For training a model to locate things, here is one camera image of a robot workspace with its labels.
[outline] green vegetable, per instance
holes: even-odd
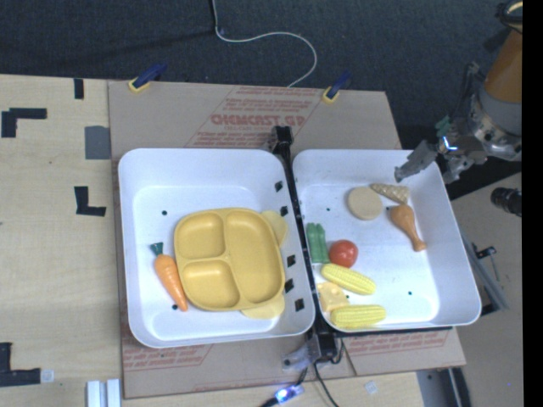
[[[313,264],[328,264],[328,249],[326,246],[326,234],[320,223],[308,223],[306,227],[307,241]]]

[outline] yellow corn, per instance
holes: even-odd
[[[334,309],[330,321],[344,329],[358,329],[371,326],[386,317],[386,310],[378,304],[349,304]]]
[[[353,293],[364,295],[375,293],[375,282],[350,268],[337,264],[325,264],[321,268],[321,274],[325,279]]]

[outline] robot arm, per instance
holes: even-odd
[[[522,1],[498,6],[496,16],[511,31],[488,75],[482,76],[476,64],[467,67],[466,89],[477,79],[484,80],[471,96],[468,116],[446,117],[438,123],[439,141],[435,145],[422,141],[407,162],[396,168],[396,181],[425,169],[438,155],[446,162],[443,178],[447,184],[489,156],[522,160],[522,6]]]

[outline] toy chicken leg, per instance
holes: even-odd
[[[413,250],[415,250],[415,252],[424,250],[426,248],[426,243],[421,240],[417,234],[417,228],[415,227],[415,213],[413,213],[413,208],[403,203],[394,207],[388,207],[387,210],[390,213],[390,219],[392,222],[403,232],[405,232],[411,240]]]

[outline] dark carpet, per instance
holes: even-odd
[[[509,0],[216,0],[224,36],[269,31],[303,36],[316,69],[298,87],[330,86],[344,70],[349,89],[386,91],[402,145],[433,141],[455,106],[464,68],[487,71]],[[129,79],[165,62],[164,81],[287,86],[311,67],[291,36],[232,44],[214,32],[210,0],[0,0],[0,73]],[[448,186],[451,198],[512,173],[489,159]]]

